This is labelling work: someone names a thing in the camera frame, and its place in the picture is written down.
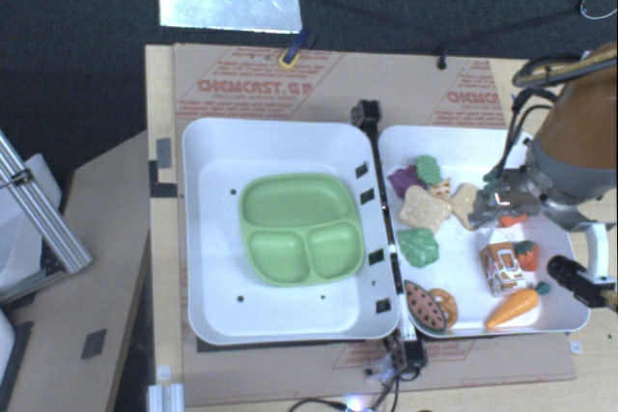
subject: dark floor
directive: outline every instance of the dark floor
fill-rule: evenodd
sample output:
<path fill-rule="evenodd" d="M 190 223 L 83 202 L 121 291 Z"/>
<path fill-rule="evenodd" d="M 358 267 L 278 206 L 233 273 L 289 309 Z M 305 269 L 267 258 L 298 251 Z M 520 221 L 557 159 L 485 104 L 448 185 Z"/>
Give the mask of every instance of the dark floor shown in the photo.
<path fill-rule="evenodd" d="M 576 2 L 300 0 L 300 7 L 318 49 L 533 58 L 616 39 L 616 15 L 590 21 Z M 588 5 L 602 14 L 616 0 Z M 0 0 L 0 129 L 24 158 L 42 152 L 64 184 L 71 170 L 145 129 L 146 44 L 283 47 L 292 39 L 163 28 L 157 9 L 158 0 Z M 136 328 L 126 375 L 148 367 L 147 332 Z"/>

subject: cardboard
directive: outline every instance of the cardboard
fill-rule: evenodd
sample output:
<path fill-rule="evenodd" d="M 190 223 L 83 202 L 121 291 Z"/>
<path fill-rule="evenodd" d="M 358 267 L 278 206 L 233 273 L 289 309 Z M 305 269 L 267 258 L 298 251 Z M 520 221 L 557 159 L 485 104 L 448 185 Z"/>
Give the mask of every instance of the cardboard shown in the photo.
<path fill-rule="evenodd" d="M 295 68 L 277 65 L 281 50 L 176 45 L 174 111 L 179 192 L 182 361 L 185 403 L 217 403 L 374 393 L 365 370 L 382 342 L 285 344 L 247 348 L 199 343 L 186 319 L 182 153 L 186 126 L 207 116 L 346 122 L 360 99 L 380 101 L 379 128 L 393 124 L 503 128 L 503 103 L 486 59 L 303 51 Z M 541 382 L 576 377 L 562 334 L 427 343 L 429 365 L 403 390 Z"/>

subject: white tray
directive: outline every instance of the white tray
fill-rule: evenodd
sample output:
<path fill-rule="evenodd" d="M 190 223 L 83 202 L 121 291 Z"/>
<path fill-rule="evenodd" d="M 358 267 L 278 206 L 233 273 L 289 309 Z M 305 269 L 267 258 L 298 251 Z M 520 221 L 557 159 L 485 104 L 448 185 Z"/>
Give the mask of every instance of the white tray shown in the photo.
<path fill-rule="evenodd" d="M 453 127 L 393 126 L 379 138 L 379 150 L 384 176 L 399 168 L 413 165 L 417 156 L 428 154 L 440 165 L 443 178 L 451 179 L 451 193 L 465 182 L 483 186 L 483 175 L 500 159 L 506 132 L 491 129 Z M 525 145 L 517 144 L 507 167 L 518 167 L 524 161 Z M 409 229 L 399 223 L 397 213 L 402 200 L 397 197 L 388 179 L 386 195 L 394 231 Z M 534 273 L 523 272 L 526 282 L 535 285 L 547 282 L 550 293 L 541 297 L 540 305 L 526 315 L 488 331 L 484 321 L 503 299 L 493 297 L 479 251 L 488 243 L 492 232 L 487 229 L 470 232 L 461 226 L 455 215 L 446 220 L 435 235 L 439 245 L 438 261 L 423 268 L 412 267 L 400 255 L 402 276 L 421 287 L 444 288 L 453 294 L 459 309 L 458 322 L 445 332 L 423 329 L 436 338 L 478 337 L 496 334 L 575 331 L 584 326 L 589 309 L 561 288 L 546 271 L 550 258 L 556 255 L 574 256 L 568 234 L 546 217 L 529 218 L 510 229 L 499 229 L 508 240 L 534 240 L 540 247 L 539 268 Z"/>
<path fill-rule="evenodd" d="M 203 119 L 183 135 L 187 220 L 188 314 L 214 344 L 365 340 L 391 333 L 397 295 L 367 137 L 347 124 Z M 367 172 L 357 177 L 356 170 Z M 280 288 L 251 269 L 239 228 L 239 196 L 254 179 L 327 173 L 356 199 L 365 259 L 351 277 Z M 361 204 L 360 195 L 375 199 Z M 372 253 L 383 261 L 369 263 Z"/>

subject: chocolate milk carton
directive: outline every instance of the chocolate milk carton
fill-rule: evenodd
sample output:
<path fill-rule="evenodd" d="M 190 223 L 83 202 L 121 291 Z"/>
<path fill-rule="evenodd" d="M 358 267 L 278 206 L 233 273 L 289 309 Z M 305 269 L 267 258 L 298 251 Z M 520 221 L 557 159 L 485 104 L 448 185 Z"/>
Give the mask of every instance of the chocolate milk carton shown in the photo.
<path fill-rule="evenodd" d="M 523 273 L 511 242 L 489 244 L 480 256 L 494 297 L 525 288 Z"/>

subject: white bracket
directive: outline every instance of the white bracket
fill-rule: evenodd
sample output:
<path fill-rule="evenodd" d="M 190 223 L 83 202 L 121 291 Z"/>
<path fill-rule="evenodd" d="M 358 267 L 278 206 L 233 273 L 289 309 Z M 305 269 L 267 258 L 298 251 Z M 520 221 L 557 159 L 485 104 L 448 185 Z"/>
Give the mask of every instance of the white bracket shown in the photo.
<path fill-rule="evenodd" d="M 149 386 L 148 412 L 184 412 L 183 384 Z"/>

